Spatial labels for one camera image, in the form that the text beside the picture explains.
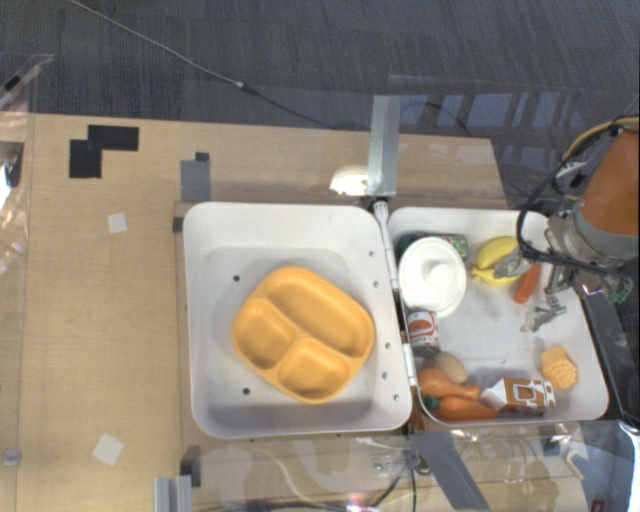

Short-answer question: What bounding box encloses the orange sausage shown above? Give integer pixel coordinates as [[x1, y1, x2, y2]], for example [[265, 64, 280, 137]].
[[513, 263, 543, 306]]

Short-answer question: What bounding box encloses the tan round potato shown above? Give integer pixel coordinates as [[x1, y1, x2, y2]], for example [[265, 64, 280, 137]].
[[424, 351, 469, 386]]

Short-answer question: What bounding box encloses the yellow corn piece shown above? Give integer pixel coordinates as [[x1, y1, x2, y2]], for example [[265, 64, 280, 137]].
[[539, 344, 579, 392]]

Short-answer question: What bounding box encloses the orange carrot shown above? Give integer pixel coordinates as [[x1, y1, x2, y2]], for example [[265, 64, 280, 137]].
[[422, 394, 500, 423]]

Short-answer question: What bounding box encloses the red and white can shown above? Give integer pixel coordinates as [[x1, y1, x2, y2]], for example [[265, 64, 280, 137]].
[[406, 309, 443, 358]]

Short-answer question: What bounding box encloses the orange chicken drumstick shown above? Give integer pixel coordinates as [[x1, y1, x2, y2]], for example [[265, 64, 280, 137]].
[[417, 368, 482, 402]]

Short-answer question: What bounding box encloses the brown and white carton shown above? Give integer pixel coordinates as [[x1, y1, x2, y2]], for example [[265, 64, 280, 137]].
[[479, 377, 557, 417]]

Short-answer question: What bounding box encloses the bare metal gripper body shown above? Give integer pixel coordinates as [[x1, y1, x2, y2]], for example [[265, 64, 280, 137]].
[[542, 211, 627, 300]]

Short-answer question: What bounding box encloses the orange divided plate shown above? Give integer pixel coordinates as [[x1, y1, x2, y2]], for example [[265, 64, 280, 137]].
[[231, 265, 377, 405]]

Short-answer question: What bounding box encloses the white bowl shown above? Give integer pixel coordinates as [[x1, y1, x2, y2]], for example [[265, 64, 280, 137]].
[[398, 236, 469, 321]]

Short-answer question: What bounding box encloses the white plastic tray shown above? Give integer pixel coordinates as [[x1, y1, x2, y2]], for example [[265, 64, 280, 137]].
[[181, 201, 415, 441], [387, 206, 611, 428]]

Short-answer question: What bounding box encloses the yellow banana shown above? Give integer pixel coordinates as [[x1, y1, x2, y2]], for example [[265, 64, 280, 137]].
[[470, 235, 524, 288]]

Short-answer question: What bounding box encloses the green can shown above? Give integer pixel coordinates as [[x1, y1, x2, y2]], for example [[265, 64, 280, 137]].
[[394, 232, 471, 261]]

